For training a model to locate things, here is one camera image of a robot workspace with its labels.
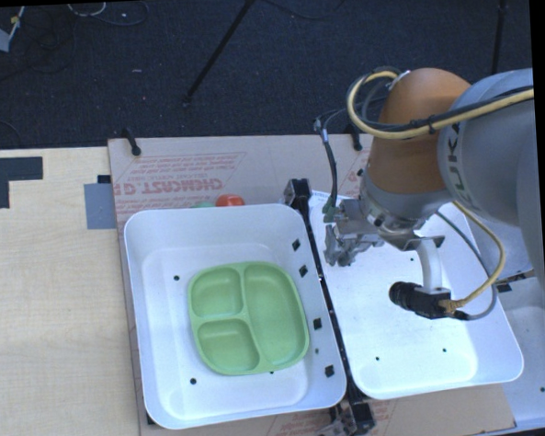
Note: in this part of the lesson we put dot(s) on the green divided plate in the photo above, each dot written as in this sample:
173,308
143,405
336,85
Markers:
269,318

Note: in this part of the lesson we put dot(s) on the green round toy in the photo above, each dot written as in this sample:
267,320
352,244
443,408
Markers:
203,204

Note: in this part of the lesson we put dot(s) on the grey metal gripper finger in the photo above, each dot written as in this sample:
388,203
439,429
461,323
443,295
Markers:
352,253
332,248

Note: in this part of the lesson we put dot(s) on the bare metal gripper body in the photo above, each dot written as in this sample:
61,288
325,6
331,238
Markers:
358,223

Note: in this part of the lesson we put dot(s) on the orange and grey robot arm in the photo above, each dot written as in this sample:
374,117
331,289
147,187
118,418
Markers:
480,153

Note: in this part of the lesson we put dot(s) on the brown cardboard board, red print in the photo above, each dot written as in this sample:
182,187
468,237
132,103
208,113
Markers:
196,171

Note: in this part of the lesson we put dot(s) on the black cylinder on white bracket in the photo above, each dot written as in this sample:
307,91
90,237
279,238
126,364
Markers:
415,298

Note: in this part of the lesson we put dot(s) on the orange-red round toy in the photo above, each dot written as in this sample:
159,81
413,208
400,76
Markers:
230,200

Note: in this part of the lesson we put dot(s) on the white plastic tray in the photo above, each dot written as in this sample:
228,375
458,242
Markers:
400,343
163,237

